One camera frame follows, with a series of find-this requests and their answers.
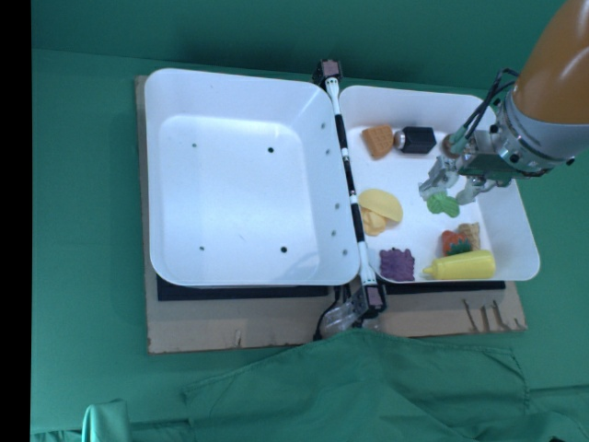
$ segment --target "bottle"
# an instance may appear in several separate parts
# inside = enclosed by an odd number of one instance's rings
[[[423,269],[434,280],[476,280],[495,275],[495,259],[488,250],[473,250],[434,259]]]

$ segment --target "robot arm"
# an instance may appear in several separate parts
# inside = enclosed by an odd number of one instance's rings
[[[504,76],[514,80],[502,83]],[[497,121],[477,129],[502,92]],[[427,199],[466,177],[458,204],[506,187],[512,179],[540,177],[589,147],[589,0],[568,0],[540,36],[521,74],[498,73],[487,97],[443,142],[443,155],[420,185]]]

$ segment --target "purple grapes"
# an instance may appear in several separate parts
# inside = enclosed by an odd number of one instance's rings
[[[380,274],[385,278],[395,282],[413,282],[413,269],[415,259],[409,249],[401,251],[399,249],[381,250],[380,255]]]

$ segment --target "green cloth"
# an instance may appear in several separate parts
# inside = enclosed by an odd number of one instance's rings
[[[589,440],[587,421],[530,408],[509,350],[365,330],[195,382],[185,394],[199,442]]]

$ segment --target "green background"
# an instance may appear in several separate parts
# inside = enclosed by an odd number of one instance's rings
[[[31,433],[122,398],[185,418],[182,387],[280,349],[146,353],[133,78],[178,66],[481,95],[520,69],[564,0],[31,0]],[[533,390],[589,385],[589,155],[520,182],[540,251],[529,330],[437,338],[512,346]]]

